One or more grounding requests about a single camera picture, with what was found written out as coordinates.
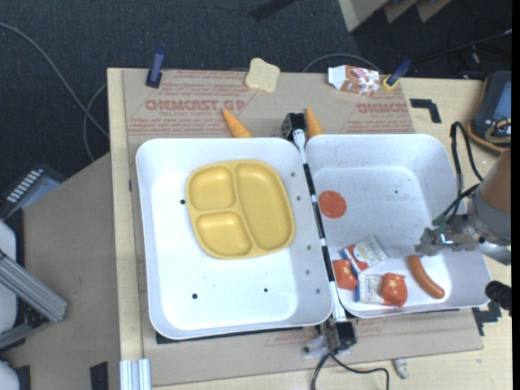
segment dark gray carpet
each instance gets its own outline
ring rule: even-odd
[[[491,19],[475,20],[477,12]],[[260,57],[283,72],[299,72],[318,57],[345,53],[389,73],[405,56],[414,59],[482,38],[508,22],[511,27],[510,12],[511,0],[457,0],[426,23],[414,9],[394,24],[378,11],[349,33],[337,0],[0,0],[0,23],[33,39],[85,106],[105,83],[108,67],[150,67],[158,43],[167,47],[169,68],[247,68],[251,58]],[[509,40],[500,50],[510,52],[510,45]],[[485,55],[489,71],[510,65],[507,55]],[[325,72],[339,61],[317,63],[311,71]],[[414,66],[408,75],[450,77],[478,69],[456,63],[461,60],[444,56]],[[104,92],[92,113],[107,128]],[[77,102],[41,54],[5,28],[0,28],[0,119],[0,189],[36,163],[65,176],[90,163]],[[108,140],[90,123],[87,130],[97,158],[108,151]]]

